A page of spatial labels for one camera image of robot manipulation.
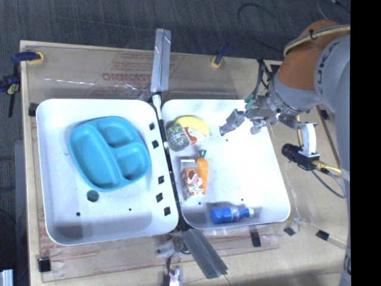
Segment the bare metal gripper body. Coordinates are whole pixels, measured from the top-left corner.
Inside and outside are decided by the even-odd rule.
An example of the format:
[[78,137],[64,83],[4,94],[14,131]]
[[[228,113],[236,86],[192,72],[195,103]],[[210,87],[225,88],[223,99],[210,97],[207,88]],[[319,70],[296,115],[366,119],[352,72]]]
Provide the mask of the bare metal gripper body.
[[295,109],[277,96],[250,95],[245,99],[245,115],[254,126],[283,123],[295,126]]

